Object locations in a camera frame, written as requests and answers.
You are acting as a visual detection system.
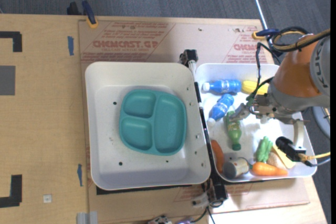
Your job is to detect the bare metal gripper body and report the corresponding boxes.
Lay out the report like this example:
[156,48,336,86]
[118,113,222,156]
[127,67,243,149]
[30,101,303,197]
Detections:
[247,93,284,118]

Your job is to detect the white plastic tray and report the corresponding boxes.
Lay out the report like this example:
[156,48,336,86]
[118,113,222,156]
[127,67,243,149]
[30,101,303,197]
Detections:
[85,61,212,190]
[195,62,318,183]

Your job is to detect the blue plastic bottle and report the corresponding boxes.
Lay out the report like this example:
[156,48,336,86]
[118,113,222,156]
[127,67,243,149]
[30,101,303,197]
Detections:
[206,93,235,127]
[202,79,243,95]

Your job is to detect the green plastic bottle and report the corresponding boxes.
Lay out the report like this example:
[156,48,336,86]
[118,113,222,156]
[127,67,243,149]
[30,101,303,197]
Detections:
[226,110,243,151]

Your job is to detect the yellow corn cob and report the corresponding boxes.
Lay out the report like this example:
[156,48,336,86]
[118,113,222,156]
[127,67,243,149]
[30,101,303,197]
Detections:
[240,80,270,96]

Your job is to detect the green pea pods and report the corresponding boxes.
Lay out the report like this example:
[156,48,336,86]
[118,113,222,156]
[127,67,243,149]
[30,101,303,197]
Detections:
[255,136,274,164]

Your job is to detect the thin black and white rod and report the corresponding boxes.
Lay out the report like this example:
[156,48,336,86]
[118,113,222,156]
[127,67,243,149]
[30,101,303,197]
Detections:
[188,59,219,180]

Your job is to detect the beige bread roll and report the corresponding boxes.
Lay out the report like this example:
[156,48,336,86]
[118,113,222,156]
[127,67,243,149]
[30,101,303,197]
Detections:
[267,152,287,170]

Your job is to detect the yellow cheese wedge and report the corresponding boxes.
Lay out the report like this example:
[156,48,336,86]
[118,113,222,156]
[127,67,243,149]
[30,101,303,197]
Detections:
[271,145,297,169]

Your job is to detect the orange sausage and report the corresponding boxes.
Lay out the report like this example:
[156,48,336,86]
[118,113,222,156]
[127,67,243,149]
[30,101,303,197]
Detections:
[211,139,225,174]

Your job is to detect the orange carrot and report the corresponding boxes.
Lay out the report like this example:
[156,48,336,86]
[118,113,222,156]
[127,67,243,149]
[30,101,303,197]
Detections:
[250,161,289,177]

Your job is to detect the small white can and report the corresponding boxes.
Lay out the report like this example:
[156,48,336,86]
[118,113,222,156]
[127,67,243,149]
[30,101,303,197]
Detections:
[223,157,253,180]

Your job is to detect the green divided plate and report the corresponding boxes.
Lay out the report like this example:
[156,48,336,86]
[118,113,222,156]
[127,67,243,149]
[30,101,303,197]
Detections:
[118,89,188,157]

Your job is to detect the brown cardboard board red print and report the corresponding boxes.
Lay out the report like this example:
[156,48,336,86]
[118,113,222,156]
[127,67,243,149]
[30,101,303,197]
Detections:
[78,17,311,215]

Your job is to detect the black and white small object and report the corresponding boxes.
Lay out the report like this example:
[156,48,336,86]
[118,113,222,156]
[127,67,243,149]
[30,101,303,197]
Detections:
[148,215,173,224]

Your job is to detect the black cylinder on white bracket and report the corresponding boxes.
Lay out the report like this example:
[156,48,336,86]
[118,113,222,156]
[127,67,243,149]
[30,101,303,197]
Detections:
[275,119,308,162]

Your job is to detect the black block with thin wires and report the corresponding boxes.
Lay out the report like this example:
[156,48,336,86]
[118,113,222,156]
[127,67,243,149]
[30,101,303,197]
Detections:
[179,49,198,65]
[207,178,229,206]

